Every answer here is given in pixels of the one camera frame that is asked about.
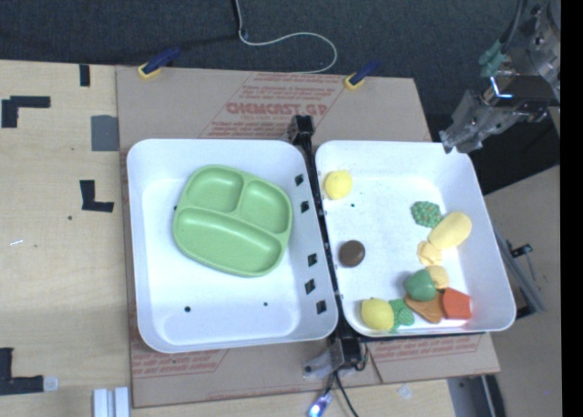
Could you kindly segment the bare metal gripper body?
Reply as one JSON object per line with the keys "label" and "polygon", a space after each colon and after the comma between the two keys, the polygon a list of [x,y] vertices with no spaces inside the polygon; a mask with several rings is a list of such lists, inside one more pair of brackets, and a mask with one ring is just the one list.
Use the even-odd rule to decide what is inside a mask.
{"label": "bare metal gripper body", "polygon": [[537,12],[483,54],[483,102],[534,119],[560,105],[560,18]]}

